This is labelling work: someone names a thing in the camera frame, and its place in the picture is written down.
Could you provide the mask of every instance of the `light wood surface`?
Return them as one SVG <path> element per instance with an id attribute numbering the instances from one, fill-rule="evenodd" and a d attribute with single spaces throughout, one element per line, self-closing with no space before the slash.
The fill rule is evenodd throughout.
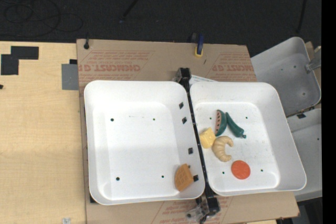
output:
<path id="1" fill-rule="evenodd" d="M 0 223 L 86 223 L 78 91 L 61 86 L 61 64 L 76 44 L 38 46 L 38 60 L 20 60 L 19 75 L 0 76 Z"/>

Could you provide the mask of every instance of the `orange disc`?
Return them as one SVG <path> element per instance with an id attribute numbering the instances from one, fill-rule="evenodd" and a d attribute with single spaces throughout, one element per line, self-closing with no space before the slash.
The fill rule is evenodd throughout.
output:
<path id="1" fill-rule="evenodd" d="M 251 174 L 249 165 L 243 161 L 235 161 L 231 166 L 232 174 L 238 179 L 246 179 Z"/>

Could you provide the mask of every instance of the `watermelon slice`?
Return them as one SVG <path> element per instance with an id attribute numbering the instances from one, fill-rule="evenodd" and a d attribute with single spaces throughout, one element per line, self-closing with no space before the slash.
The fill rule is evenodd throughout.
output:
<path id="1" fill-rule="evenodd" d="M 225 113 L 222 110 L 217 110 L 215 135 L 220 136 L 222 133 L 224 133 L 226 126 L 227 120 Z"/>

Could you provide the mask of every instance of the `green toy vegetable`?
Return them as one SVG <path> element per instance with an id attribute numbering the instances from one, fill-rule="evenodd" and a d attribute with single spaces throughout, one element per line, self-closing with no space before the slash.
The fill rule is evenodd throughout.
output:
<path id="1" fill-rule="evenodd" d="M 223 111 L 217 110 L 216 114 L 216 127 L 215 127 L 215 135 L 220 136 L 224 133 L 227 126 L 226 115 Z"/>
<path id="2" fill-rule="evenodd" d="M 226 115 L 226 120 L 227 120 L 227 124 L 229 125 L 231 131 L 233 132 L 233 134 L 236 137 L 242 137 L 242 138 L 246 138 L 246 135 L 244 134 L 244 129 L 240 128 L 234 121 L 233 119 L 230 117 L 229 113 L 225 113 Z"/>

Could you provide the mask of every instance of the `toy food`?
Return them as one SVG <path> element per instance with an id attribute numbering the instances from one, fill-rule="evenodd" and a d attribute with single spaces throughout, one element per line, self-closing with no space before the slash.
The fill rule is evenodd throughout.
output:
<path id="1" fill-rule="evenodd" d="M 239 160 L 232 163 L 231 172 L 238 179 L 246 179 L 250 176 L 251 169 L 247 163 Z"/>
<path id="2" fill-rule="evenodd" d="M 216 136 L 211 128 L 206 129 L 199 135 L 202 147 L 209 148 L 214 144 Z"/>
<path id="3" fill-rule="evenodd" d="M 226 115 L 227 124 L 229 125 L 229 128 L 231 129 L 231 131 L 233 132 L 233 134 L 235 135 L 235 137 L 246 138 L 246 135 L 244 134 L 244 129 L 240 128 L 233 121 L 233 119 L 230 117 L 229 113 L 226 112 L 225 115 Z"/>
<path id="4" fill-rule="evenodd" d="M 187 186 L 194 182 L 194 178 L 188 165 L 182 164 L 175 174 L 175 186 L 179 191 L 183 191 Z"/>
<path id="5" fill-rule="evenodd" d="M 227 125 L 226 115 L 222 110 L 217 110 L 215 135 L 220 136 L 224 133 Z"/>
<path id="6" fill-rule="evenodd" d="M 219 160 L 222 162 L 228 162 L 229 160 L 231 160 L 231 155 L 226 155 L 225 153 L 226 144 L 232 147 L 232 139 L 228 136 L 220 136 L 215 140 L 212 146 L 212 151 L 215 153 L 216 157 L 219 158 Z"/>

